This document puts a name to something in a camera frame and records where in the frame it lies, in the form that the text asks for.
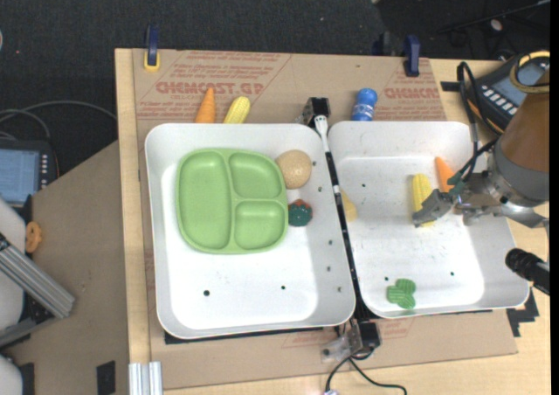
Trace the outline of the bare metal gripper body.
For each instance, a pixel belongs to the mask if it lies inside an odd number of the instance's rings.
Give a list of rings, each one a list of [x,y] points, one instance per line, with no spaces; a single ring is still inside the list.
[[[460,192],[456,211],[464,206],[499,205],[502,215],[528,228],[548,227],[548,219],[535,211],[548,202],[548,175],[522,171],[504,177],[496,170],[475,173]]]

